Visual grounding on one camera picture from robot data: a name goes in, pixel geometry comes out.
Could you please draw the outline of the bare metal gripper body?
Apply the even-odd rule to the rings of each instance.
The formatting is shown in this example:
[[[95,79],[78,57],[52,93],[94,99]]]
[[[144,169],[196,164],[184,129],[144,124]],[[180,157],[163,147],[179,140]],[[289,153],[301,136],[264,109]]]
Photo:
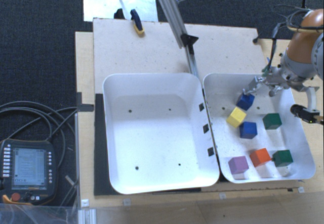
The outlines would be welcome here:
[[[263,70],[263,83],[269,87],[269,96],[274,97],[283,89],[294,89],[298,92],[304,92],[303,82],[305,78],[296,75],[293,71],[285,67],[270,67]]]

